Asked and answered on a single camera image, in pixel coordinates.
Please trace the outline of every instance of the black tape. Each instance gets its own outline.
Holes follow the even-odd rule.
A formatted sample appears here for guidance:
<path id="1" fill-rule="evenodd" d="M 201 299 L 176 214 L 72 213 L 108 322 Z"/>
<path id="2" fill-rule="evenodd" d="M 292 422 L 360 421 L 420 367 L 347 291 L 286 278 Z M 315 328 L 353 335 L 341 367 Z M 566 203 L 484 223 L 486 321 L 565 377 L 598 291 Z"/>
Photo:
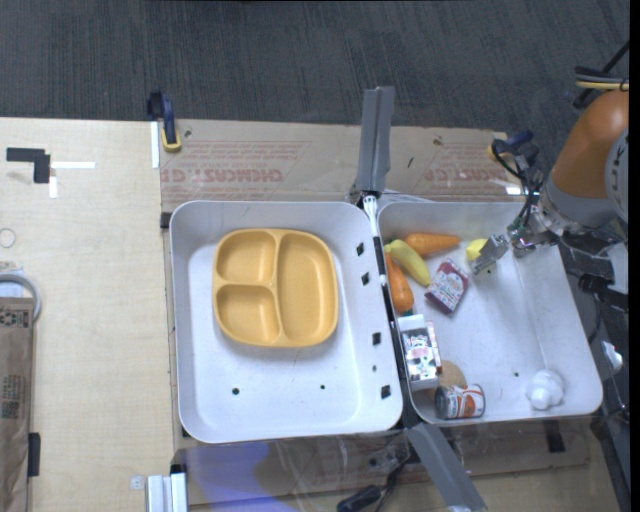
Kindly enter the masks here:
<path id="1" fill-rule="evenodd" d="M 376 249 L 376 261 L 378 262 L 378 273 L 380 275 L 385 275 L 385 266 L 384 266 L 384 247 L 382 245 L 382 240 L 379 236 L 373 237 L 373 245 Z"/>
<path id="2" fill-rule="evenodd" d="M 160 229 L 167 229 L 171 222 L 171 215 L 173 212 L 162 212 L 160 214 Z"/>
<path id="3" fill-rule="evenodd" d="M 29 432 L 29 456 L 27 459 L 27 476 L 40 474 L 40 434 Z"/>
<path id="4" fill-rule="evenodd" d="M 187 465 L 186 464 L 171 464 L 171 466 L 169 467 L 169 474 L 170 475 L 175 475 L 178 473 L 185 473 L 187 472 Z"/>
<path id="5" fill-rule="evenodd" d="M 547 445 L 550 453 L 562 453 L 567 451 L 560 432 L 560 422 L 558 420 L 546 420 L 542 422 L 545 434 L 547 434 Z"/>
<path id="6" fill-rule="evenodd" d="M 7 162 L 33 162 L 33 182 L 49 183 L 51 155 L 44 149 L 7 148 Z"/>

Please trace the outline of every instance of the wire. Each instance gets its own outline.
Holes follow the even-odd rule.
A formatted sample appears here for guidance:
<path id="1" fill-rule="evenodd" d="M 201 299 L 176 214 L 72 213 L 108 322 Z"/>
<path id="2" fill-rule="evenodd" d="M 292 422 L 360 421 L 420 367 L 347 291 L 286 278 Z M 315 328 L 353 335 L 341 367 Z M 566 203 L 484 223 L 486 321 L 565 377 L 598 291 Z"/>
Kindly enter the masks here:
<path id="1" fill-rule="evenodd" d="M 40 299 L 40 292 L 38 292 L 38 288 L 33 283 L 33 281 L 31 281 L 31 279 L 29 279 L 28 277 L 20 274 L 15 274 L 13 272 L 0 272 L 0 282 L 17 283 L 24 286 L 31 292 L 35 303 L 33 306 L 33 320 L 37 320 L 38 316 L 40 315 L 42 300 Z"/>
<path id="2" fill-rule="evenodd" d="M 628 242 L 628 240 L 620 240 L 619 242 L 616 243 L 624 243 L 626 244 Z M 601 254 L 609 248 L 609 245 L 603 247 L 598 254 L 592 254 L 589 251 L 586 251 L 584 249 L 581 249 L 580 247 L 576 247 L 575 245 L 571 245 L 568 241 L 566 237 L 560 237 L 560 243 L 562 245 L 564 245 L 567 249 L 569 249 L 570 251 L 576 251 L 579 252 L 580 254 L 583 254 L 584 256 L 587 256 L 589 259 L 592 260 L 602 260 L 602 261 L 610 261 L 608 257 L 606 256 L 601 256 Z"/>
<path id="3" fill-rule="evenodd" d="M 616 82 L 585 82 L 582 80 L 576 81 L 576 85 L 578 87 L 584 87 L 585 89 L 599 89 L 605 91 L 628 91 L 629 90 L 629 79 L 624 79 Z"/>
<path id="4" fill-rule="evenodd" d="M 628 78 L 615 78 L 612 76 L 598 76 L 598 75 L 584 75 L 581 73 L 576 73 L 576 80 L 581 80 L 583 82 L 602 82 L 604 84 L 618 84 L 620 82 L 628 82 Z"/>
<path id="5" fill-rule="evenodd" d="M 378 502 L 378 506 L 376 507 L 375 512 L 380 512 L 382 510 L 382 506 L 389 499 L 389 496 L 391 496 L 391 494 L 395 490 L 396 484 L 398 481 L 398 475 L 400 474 L 402 469 L 407 465 L 407 462 L 409 461 L 409 459 L 410 457 L 407 457 L 404 461 L 402 461 L 402 463 L 396 469 L 394 469 L 391 473 L 389 473 L 389 476 L 387 477 L 387 485 L 384 487 L 384 495 L 382 496 L 382 498 L 380 498 L 380 501 Z"/>
<path id="6" fill-rule="evenodd" d="M 570 275 L 570 276 L 575 277 L 578 280 L 582 277 L 582 274 L 578 273 L 575 270 L 567 270 L 567 274 Z M 595 293 L 591 294 L 591 298 L 593 299 L 593 305 L 595 306 L 596 314 L 595 314 L 595 321 L 594 321 L 593 329 L 591 330 L 591 332 L 587 336 L 587 342 L 589 343 L 589 345 L 591 345 L 593 340 L 596 339 L 596 336 L 600 332 L 600 327 L 602 325 L 602 311 L 600 309 L 600 301 L 598 300 L 598 297 L 596 297 Z"/>
<path id="7" fill-rule="evenodd" d="M 602 75 L 605 75 L 607 76 L 607 78 L 610 78 L 609 71 L 613 69 L 613 67 L 618 63 L 618 61 L 622 58 L 622 56 L 628 51 L 629 51 L 629 39 L 627 39 L 626 43 L 624 43 L 622 47 L 616 52 L 613 58 L 609 62 L 607 62 L 607 64 L 602 68 L 602 71 L 594 72 L 593 70 L 589 68 L 585 68 L 583 66 L 576 66 L 575 71 L 576 73 L 579 73 L 579 74 L 594 74 L 596 75 L 596 77 L 601 77 Z M 573 101 L 573 106 L 576 108 L 583 108 L 585 100 L 593 90 L 594 90 L 593 87 L 587 86 L 587 88 L 584 91 L 582 91 L 580 96 L 578 96 Z"/>
<path id="8" fill-rule="evenodd" d="M 502 158 L 502 156 L 498 152 L 498 148 L 496 147 L 496 142 L 498 141 L 494 140 L 491 143 L 491 152 L 493 153 L 493 156 L 496 158 L 498 163 L 502 165 L 502 167 L 504 167 L 510 174 L 512 174 L 513 176 L 518 178 L 518 180 L 520 180 L 520 183 L 522 184 L 522 188 L 527 193 L 527 197 L 525 199 L 524 205 L 522 206 L 522 209 L 518 214 L 518 217 L 522 219 L 522 225 L 526 227 L 527 224 L 529 223 L 529 217 L 531 216 L 531 208 L 533 207 L 535 198 L 538 192 L 540 192 L 540 189 L 542 188 L 542 181 L 536 181 L 532 184 L 531 180 L 529 179 L 529 174 L 520 168 L 520 166 L 518 165 L 517 159 L 515 162 L 517 170 L 513 169 L 506 162 L 506 160 Z"/>

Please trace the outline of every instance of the toy carrot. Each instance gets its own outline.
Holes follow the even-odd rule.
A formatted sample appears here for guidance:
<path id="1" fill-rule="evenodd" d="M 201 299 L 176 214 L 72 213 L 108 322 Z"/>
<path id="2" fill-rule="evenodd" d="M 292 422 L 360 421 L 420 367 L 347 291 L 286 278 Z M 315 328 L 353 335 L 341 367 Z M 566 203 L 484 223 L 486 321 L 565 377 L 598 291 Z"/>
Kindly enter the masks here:
<path id="1" fill-rule="evenodd" d="M 450 249 L 459 244 L 460 237 L 455 235 L 415 232 L 405 236 L 404 241 L 424 258 L 430 254 Z"/>
<path id="2" fill-rule="evenodd" d="M 402 315 L 413 307 L 413 292 L 402 269 L 388 252 L 384 253 L 387 266 L 387 281 L 391 292 L 391 303 L 396 313 Z"/>

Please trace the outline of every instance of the can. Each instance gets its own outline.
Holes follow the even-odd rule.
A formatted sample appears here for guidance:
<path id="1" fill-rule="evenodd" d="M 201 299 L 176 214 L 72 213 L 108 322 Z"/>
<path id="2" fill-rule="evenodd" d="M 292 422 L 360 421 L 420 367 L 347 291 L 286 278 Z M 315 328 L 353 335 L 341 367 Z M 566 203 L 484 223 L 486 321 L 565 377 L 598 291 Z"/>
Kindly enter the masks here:
<path id="1" fill-rule="evenodd" d="M 439 386 L 435 405 L 440 419 L 477 418 L 484 414 L 484 391 L 478 384 Z"/>

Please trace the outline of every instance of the cardboard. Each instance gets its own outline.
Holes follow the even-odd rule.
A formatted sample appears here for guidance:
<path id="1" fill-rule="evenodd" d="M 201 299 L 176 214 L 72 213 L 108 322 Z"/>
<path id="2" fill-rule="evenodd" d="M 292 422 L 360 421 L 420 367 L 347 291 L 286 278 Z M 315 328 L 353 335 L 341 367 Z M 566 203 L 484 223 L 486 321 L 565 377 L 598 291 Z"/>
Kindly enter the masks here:
<path id="1" fill-rule="evenodd" d="M 176 124 L 182 149 L 160 149 L 164 213 L 197 199 L 343 200 L 355 180 L 360 126 L 188 119 Z M 491 141 L 503 136 L 394 126 L 388 193 L 448 201 L 522 200 L 520 183 L 487 155 Z"/>
<path id="2" fill-rule="evenodd" d="M 33 299 L 0 297 L 0 510 L 27 508 Z"/>

